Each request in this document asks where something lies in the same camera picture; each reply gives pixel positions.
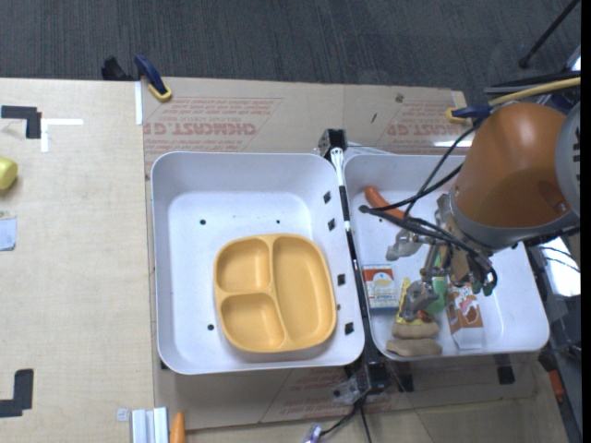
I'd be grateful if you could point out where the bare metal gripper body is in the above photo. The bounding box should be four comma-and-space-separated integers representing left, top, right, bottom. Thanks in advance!
435, 194, 499, 293

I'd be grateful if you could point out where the green rounded object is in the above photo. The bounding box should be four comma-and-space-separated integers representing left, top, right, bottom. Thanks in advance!
423, 278, 449, 316

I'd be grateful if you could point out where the red and white packet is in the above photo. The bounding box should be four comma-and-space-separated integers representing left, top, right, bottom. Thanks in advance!
361, 264, 401, 313

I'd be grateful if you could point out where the beige biscuit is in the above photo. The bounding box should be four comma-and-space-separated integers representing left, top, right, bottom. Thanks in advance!
385, 338, 444, 357

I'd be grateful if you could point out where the white and orange carton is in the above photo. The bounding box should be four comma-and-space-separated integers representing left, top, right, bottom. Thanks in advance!
445, 282, 486, 352

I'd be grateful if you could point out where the white plastic tray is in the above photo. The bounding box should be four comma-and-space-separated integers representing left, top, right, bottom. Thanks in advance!
343, 153, 551, 364
151, 150, 367, 377

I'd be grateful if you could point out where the orange sausage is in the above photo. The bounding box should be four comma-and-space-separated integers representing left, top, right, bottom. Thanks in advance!
364, 186, 408, 222

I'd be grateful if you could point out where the yellow divided plate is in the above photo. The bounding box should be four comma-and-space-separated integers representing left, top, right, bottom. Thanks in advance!
212, 233, 339, 354

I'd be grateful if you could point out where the brown cardboard board red print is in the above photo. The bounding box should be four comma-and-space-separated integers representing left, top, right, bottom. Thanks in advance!
141, 77, 572, 432

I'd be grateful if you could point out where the orange carrot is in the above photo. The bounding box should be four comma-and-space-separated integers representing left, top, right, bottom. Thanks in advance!
169, 411, 187, 443

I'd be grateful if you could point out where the yellow rounded object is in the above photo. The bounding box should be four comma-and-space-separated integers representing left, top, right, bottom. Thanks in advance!
0, 155, 19, 191

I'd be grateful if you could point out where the black block with thin wires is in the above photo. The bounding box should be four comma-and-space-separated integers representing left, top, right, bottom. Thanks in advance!
321, 127, 348, 157
342, 361, 394, 397

